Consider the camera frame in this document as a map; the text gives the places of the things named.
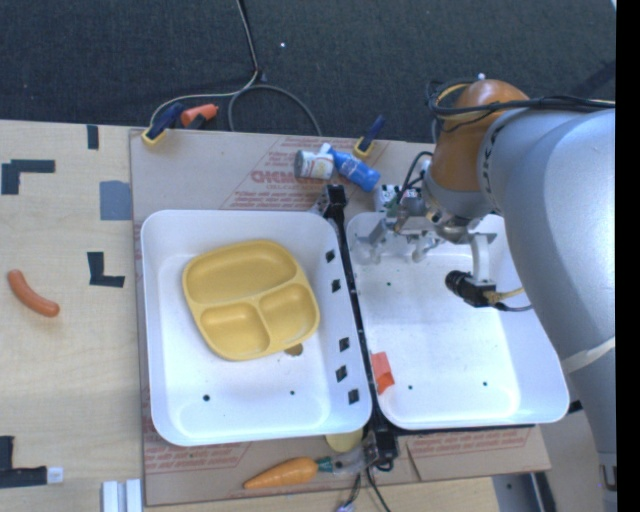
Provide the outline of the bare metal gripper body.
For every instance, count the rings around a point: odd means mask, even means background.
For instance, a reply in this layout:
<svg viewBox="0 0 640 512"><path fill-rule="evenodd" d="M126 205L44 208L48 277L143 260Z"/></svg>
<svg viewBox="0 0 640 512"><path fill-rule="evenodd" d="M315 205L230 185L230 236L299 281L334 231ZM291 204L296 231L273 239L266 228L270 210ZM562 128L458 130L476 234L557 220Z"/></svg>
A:
<svg viewBox="0 0 640 512"><path fill-rule="evenodd" d="M405 236L432 236L454 244L465 243L474 221L454 215L428 194L405 193L396 208L393 232Z"/></svg>

